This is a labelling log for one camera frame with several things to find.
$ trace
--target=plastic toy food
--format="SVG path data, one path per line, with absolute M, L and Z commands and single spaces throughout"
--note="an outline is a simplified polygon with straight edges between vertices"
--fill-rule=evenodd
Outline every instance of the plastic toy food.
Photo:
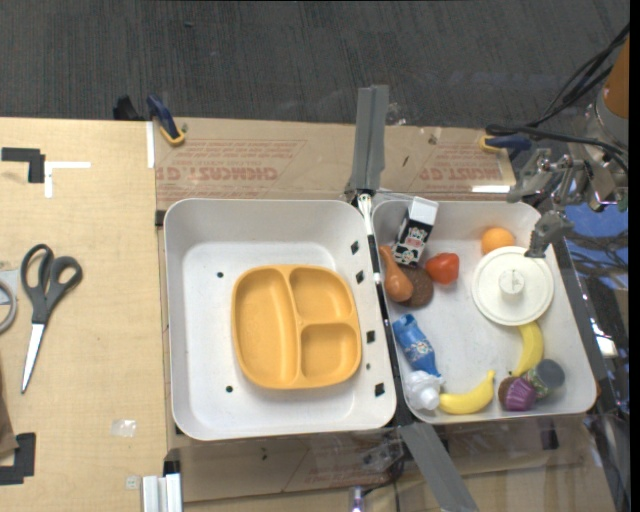
M 440 393 L 440 409 L 449 414 L 473 414 L 485 408 L 493 400 L 495 375 L 494 370 L 489 370 L 482 382 L 468 393 Z
M 518 360 L 518 366 L 511 372 L 511 375 L 520 377 L 524 372 L 536 366 L 544 354 L 544 339 L 540 326 L 534 320 L 524 325 L 519 325 L 522 335 L 522 353 Z
M 507 411 L 528 411 L 536 401 L 536 390 L 522 377 L 507 377 L 498 387 L 498 400 Z
M 398 264 L 393 259 L 391 247 L 381 245 L 378 248 L 380 256 L 385 265 L 384 291 L 391 300 L 403 302 L 409 300 L 413 294 L 413 284 L 409 278 L 402 273 Z
M 554 389 L 564 384 L 564 370 L 553 359 L 543 359 L 528 370 L 522 378 L 526 380 L 536 393 L 536 400 L 545 398 Z
M 436 283 L 450 284 L 458 279 L 460 258 L 454 252 L 441 252 L 427 260 L 425 269 Z
M 481 239 L 482 254 L 489 254 L 494 249 L 515 245 L 516 240 L 510 231 L 495 227 L 487 229 Z
M 433 280 L 429 273 L 422 267 L 406 267 L 400 266 L 402 273 L 409 278 L 413 285 L 413 293 L 409 300 L 400 302 L 408 308 L 419 308 L 426 306 L 433 299 Z

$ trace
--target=orange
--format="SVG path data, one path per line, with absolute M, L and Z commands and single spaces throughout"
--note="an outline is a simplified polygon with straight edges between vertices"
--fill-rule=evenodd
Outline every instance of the orange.
M 515 245 L 515 238 L 504 228 L 489 228 L 482 235 L 482 254 L 488 254 L 494 249 Z

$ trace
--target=red tomato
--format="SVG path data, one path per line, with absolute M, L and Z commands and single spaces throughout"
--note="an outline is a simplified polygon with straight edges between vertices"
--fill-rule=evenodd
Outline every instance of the red tomato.
M 454 252 L 441 252 L 429 258 L 424 267 L 436 283 L 449 284 L 458 279 L 460 258 Z

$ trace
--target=orange plate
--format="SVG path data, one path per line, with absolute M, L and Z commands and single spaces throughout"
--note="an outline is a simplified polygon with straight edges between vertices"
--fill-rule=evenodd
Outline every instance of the orange plate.
M 362 345 L 353 295 L 324 267 L 267 265 L 233 288 L 231 327 L 238 362 L 272 389 L 329 386 L 351 377 Z

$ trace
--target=white plastic lid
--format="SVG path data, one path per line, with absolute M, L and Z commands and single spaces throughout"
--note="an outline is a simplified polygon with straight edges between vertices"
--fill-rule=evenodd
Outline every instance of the white plastic lid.
M 474 274 L 471 292 L 484 316 L 501 325 L 538 319 L 553 299 L 553 276 L 547 262 L 527 258 L 524 247 L 494 249 Z
M 433 411 L 440 405 L 440 394 L 432 387 L 424 388 L 420 391 L 415 401 L 418 408 Z

